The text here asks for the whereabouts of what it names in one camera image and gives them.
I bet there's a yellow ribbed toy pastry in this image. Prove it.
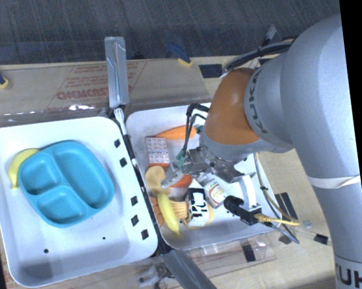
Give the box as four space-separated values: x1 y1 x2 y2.
169 196 193 221

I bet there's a white plastic tray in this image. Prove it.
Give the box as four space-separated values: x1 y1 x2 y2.
123 94 284 257
0 110 162 289

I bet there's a yellow banana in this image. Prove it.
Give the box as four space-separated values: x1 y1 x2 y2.
5 147 45 190
155 190 184 241

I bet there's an orange toy food piece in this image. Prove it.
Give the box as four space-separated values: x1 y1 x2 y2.
149 194 165 228

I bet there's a blue divided plate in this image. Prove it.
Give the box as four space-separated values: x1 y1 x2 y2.
14 134 120 234

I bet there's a black and white carton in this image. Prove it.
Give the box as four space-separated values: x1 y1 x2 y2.
182 185 212 229

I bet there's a brown cardboard board red print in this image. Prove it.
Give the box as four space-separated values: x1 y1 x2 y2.
0 27 337 289

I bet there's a white bottle with orange label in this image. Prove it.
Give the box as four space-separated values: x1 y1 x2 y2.
194 171 227 212

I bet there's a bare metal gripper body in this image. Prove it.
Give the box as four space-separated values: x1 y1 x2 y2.
178 140 257 190

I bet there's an orange rounded toy food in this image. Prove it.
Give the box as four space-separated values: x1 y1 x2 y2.
168 173 194 190

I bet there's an orange carrot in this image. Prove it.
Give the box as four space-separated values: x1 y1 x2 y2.
153 123 199 144

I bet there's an orange and white carton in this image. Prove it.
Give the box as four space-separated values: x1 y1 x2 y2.
144 134 172 170

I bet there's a pale yellow toy bread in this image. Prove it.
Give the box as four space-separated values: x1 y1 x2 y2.
143 163 172 198

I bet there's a black cylinder on white bracket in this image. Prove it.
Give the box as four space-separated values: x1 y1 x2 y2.
220 171 265 229

